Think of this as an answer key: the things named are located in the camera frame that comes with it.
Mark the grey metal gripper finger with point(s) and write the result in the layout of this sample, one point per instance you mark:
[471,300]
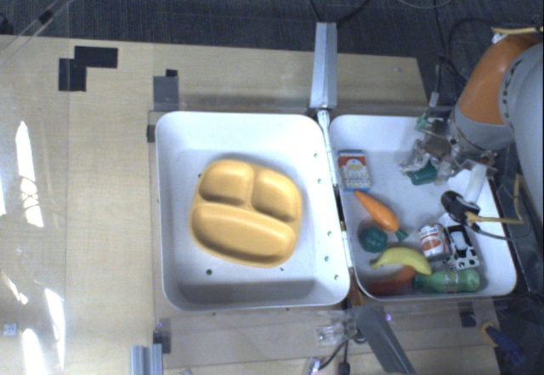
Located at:
[443,171]
[413,160]

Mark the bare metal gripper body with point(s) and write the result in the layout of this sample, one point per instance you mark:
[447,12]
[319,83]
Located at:
[442,143]

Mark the small teal can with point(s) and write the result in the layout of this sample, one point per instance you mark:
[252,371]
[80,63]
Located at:
[423,175]

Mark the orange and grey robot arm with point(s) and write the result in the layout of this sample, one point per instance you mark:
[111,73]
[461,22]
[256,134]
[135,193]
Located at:
[489,84]

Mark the white plastic tray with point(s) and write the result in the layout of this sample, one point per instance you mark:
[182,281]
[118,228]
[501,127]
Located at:
[238,288]
[382,135]

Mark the red and blue carton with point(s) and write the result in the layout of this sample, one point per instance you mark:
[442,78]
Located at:
[354,171]

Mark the orange carrot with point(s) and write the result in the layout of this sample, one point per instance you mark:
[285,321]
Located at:
[378,212]

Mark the red and white can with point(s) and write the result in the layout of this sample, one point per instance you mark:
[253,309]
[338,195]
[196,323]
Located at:
[434,242]

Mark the black and white carton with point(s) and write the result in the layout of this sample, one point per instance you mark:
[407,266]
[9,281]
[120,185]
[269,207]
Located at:
[463,252]

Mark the green broccoli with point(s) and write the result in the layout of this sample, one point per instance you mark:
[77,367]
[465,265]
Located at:
[372,239]

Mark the yellow banana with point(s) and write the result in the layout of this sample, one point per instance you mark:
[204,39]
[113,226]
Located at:
[404,257]

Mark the green plastic bottle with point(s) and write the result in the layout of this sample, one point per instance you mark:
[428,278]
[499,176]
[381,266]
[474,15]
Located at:
[448,281]

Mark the red sausage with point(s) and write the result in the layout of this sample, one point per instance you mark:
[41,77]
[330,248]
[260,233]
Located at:
[389,285]

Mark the pale wood board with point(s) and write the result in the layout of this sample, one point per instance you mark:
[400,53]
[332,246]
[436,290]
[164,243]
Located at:
[255,80]

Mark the yellow divided plate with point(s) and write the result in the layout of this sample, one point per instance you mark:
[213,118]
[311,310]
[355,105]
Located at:
[244,216]

